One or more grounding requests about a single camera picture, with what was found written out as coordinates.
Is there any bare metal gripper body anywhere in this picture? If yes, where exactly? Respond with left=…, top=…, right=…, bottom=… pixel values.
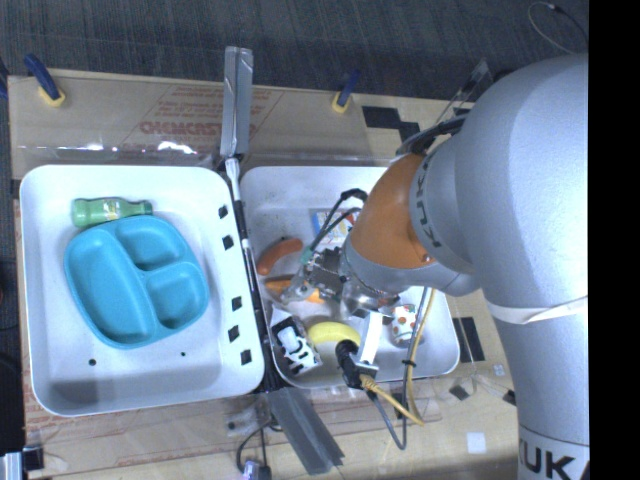
left=301, top=246, right=402, bottom=320

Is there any orange toy carrot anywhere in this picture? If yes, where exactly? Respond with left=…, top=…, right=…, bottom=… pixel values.
left=263, top=276, right=326, bottom=305

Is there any orange brown toy sausage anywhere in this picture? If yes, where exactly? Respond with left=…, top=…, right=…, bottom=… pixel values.
left=256, top=236, right=305, bottom=276

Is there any blue yellow red packet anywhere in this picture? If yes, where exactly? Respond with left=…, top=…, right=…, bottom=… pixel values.
left=310, top=208, right=361, bottom=247

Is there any yellow banana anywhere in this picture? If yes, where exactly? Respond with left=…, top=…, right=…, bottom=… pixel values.
left=306, top=320, right=362, bottom=350

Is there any black and white carton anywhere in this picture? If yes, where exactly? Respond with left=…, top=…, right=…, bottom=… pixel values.
left=269, top=310, right=324, bottom=378

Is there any thin black and white rod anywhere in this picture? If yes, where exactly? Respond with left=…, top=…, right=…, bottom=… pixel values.
left=223, top=156, right=274, bottom=392

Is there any white plastic tray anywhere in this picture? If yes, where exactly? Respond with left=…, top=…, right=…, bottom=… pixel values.
left=18, top=163, right=266, bottom=418
left=238, top=165, right=461, bottom=391

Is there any white can orange print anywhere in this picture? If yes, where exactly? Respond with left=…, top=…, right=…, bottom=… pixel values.
left=389, top=303, right=419, bottom=348

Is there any blue divided plate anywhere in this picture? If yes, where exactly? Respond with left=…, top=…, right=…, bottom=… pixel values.
left=63, top=215, right=211, bottom=351

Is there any green plastic bottle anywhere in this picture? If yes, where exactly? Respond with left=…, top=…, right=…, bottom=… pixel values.
left=71, top=196, right=154, bottom=228

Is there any brown cardboard board red print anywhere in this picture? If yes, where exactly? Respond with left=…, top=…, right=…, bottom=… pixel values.
left=7, top=67, right=520, bottom=480

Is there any black cylinder on white bracket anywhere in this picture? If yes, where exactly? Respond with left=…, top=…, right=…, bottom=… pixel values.
left=333, top=311, right=385, bottom=390

